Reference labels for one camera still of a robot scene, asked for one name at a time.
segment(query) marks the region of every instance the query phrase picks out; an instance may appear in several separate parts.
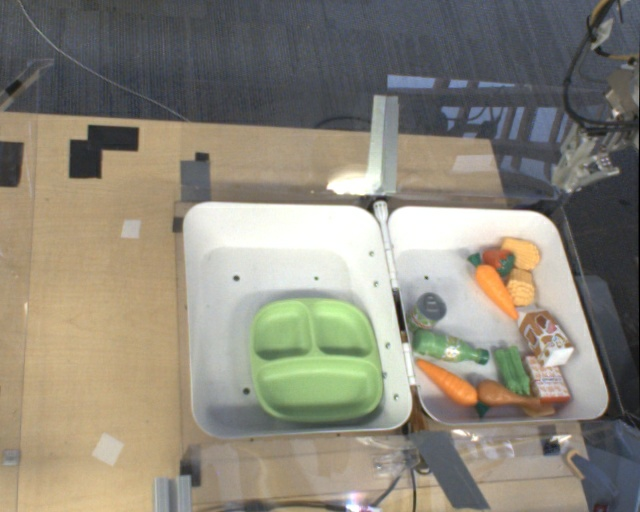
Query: green bottle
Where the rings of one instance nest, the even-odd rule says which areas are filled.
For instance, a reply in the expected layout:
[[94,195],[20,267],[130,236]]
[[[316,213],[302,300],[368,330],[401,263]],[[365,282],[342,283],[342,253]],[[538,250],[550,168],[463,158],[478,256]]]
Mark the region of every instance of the green bottle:
[[425,329],[418,329],[413,333],[413,350],[452,363],[475,361],[478,364],[487,364],[489,361],[488,350],[473,348],[460,338],[436,334]]

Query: orange carrot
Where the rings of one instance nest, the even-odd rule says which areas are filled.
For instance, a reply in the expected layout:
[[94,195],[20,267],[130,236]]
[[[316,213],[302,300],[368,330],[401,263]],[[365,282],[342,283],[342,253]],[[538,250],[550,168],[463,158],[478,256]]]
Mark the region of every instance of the orange carrot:
[[518,319],[518,312],[513,305],[513,299],[507,287],[502,282],[500,274],[491,265],[482,263],[479,254],[469,256],[468,260],[476,267],[476,281],[482,291],[493,303],[514,320]]
[[478,403],[476,388],[466,380],[424,359],[416,359],[416,364],[445,395],[458,405],[471,407]]

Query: green vegetable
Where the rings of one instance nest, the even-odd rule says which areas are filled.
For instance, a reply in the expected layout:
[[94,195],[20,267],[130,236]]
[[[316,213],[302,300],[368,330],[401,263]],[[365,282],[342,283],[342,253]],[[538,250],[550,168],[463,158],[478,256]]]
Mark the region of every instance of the green vegetable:
[[510,391],[518,395],[531,395],[531,381],[522,366],[516,347],[499,348],[493,353],[500,377]]

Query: dark gray floor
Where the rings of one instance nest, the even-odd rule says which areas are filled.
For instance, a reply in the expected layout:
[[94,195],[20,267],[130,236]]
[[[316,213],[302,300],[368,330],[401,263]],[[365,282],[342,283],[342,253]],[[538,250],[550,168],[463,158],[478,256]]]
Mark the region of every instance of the dark gray floor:
[[[369,117],[371,96],[386,92],[388,74],[559,87],[596,3],[23,1],[71,55],[192,121],[296,127]],[[639,4],[625,7],[612,47],[638,48]],[[16,0],[0,0],[0,84],[46,57],[55,59],[46,93],[26,94],[15,109],[173,118],[56,54]],[[594,64],[591,74],[602,72]],[[418,132],[430,132],[419,119],[428,112],[410,112]],[[638,156],[625,151],[616,159],[622,176],[576,194],[567,210],[585,272],[608,283],[637,365]]]

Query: white wire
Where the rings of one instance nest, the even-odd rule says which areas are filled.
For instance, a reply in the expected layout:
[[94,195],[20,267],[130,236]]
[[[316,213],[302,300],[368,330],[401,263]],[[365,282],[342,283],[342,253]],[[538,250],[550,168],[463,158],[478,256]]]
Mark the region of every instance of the white wire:
[[60,47],[56,46],[56,44],[53,41],[51,41],[51,39],[49,39],[46,36],[46,34],[44,32],[42,32],[42,30],[40,30],[38,25],[36,25],[36,22],[33,21],[33,18],[29,15],[27,10],[25,9],[24,4],[22,3],[22,0],[16,0],[16,2],[18,2],[18,6],[20,7],[20,10],[22,11],[22,14],[24,14],[25,18],[27,18],[27,21],[33,27],[33,29],[38,33],[38,35],[40,35],[40,37],[42,37],[42,39],[44,39],[46,41],[46,43],[49,46],[51,46],[51,48],[53,48],[60,55],[62,55],[63,57],[66,57],[71,62],[73,62],[76,66],[79,66],[80,68],[84,69],[86,72],[91,73],[92,75],[98,77],[100,80],[104,80],[108,84],[110,84],[110,85],[112,85],[112,86],[114,86],[114,87],[116,87],[118,89],[121,89],[121,90],[123,90],[125,92],[128,92],[129,94],[133,94],[134,96],[136,96],[136,97],[138,97],[138,98],[140,98],[140,99],[142,99],[144,101],[148,101],[149,103],[153,103],[154,105],[160,107],[161,109],[166,110],[170,114],[176,116],[178,119],[182,119],[183,121],[189,122],[189,120],[186,117],[184,117],[182,114],[176,112],[172,108],[169,108],[166,105],[163,105],[162,103],[160,103],[159,101],[154,100],[153,98],[149,98],[149,96],[145,96],[144,94],[141,94],[141,93],[136,92],[136,91],[134,91],[132,89],[129,89],[128,87],[126,87],[124,85],[121,85],[118,82],[114,82],[110,78],[107,78],[106,76],[101,75],[97,71],[91,69],[88,66],[85,66],[82,62],[80,62],[77,59],[73,58],[71,55],[66,53]]

